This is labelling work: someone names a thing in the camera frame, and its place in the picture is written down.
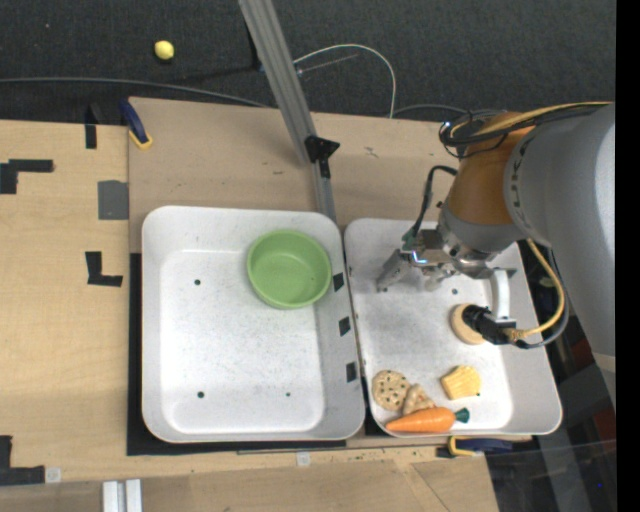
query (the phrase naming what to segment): white cable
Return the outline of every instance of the white cable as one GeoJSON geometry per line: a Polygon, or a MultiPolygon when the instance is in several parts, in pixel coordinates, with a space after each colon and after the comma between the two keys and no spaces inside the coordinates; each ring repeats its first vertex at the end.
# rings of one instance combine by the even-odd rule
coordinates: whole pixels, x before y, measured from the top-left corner
{"type": "Polygon", "coordinates": [[[391,74],[391,83],[392,83],[391,108],[389,109],[389,118],[392,118],[394,114],[395,104],[396,104],[396,74],[393,72],[393,68],[391,67],[391,64],[389,63],[389,61],[384,57],[384,55],[382,55],[377,50],[374,50],[373,48],[369,48],[368,46],[364,46],[361,44],[354,44],[354,43],[336,44],[334,46],[321,48],[320,50],[316,50],[314,52],[308,53],[307,55],[303,55],[302,57],[295,59],[293,61],[293,64],[296,65],[302,61],[310,59],[311,57],[315,57],[316,55],[319,55],[321,53],[325,53],[331,50],[338,50],[341,48],[358,48],[360,50],[366,50],[368,52],[373,53],[376,57],[380,58],[387,65],[387,68],[389,68],[389,73],[391,74]]]}

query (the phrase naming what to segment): orange carrot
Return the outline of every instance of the orange carrot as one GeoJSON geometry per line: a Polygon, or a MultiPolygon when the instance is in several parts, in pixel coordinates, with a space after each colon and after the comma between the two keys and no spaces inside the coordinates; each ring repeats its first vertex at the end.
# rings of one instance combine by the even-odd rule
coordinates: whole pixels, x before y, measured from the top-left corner
{"type": "Polygon", "coordinates": [[[399,432],[438,433],[448,432],[456,421],[469,421],[469,411],[464,408],[454,413],[446,407],[422,409],[387,423],[389,430],[399,432]]]}

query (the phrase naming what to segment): round wooden disc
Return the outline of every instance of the round wooden disc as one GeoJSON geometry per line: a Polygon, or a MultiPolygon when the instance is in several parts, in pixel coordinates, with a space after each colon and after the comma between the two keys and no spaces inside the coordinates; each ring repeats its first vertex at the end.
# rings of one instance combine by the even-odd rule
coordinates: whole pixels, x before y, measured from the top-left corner
{"type": "Polygon", "coordinates": [[[462,341],[469,345],[480,345],[485,340],[479,332],[474,331],[471,327],[464,323],[462,320],[462,312],[464,308],[471,304],[460,304],[451,310],[451,316],[449,322],[451,323],[451,329],[455,335],[462,341]]]}

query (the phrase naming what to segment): yellow sponge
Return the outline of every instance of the yellow sponge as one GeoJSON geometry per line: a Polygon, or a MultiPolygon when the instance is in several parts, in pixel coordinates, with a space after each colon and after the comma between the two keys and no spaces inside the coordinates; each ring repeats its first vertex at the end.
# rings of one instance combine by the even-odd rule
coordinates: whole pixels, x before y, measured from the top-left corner
{"type": "Polygon", "coordinates": [[[473,366],[457,366],[451,373],[440,379],[440,383],[450,400],[480,394],[482,380],[473,366]]]}

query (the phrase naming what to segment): yellow ball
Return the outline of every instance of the yellow ball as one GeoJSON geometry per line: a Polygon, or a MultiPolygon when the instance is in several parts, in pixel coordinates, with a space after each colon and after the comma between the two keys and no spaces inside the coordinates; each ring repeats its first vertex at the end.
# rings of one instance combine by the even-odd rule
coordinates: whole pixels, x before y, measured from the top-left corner
{"type": "Polygon", "coordinates": [[[154,46],[154,50],[156,56],[162,60],[172,59],[175,55],[175,49],[169,41],[158,41],[154,46]]]}

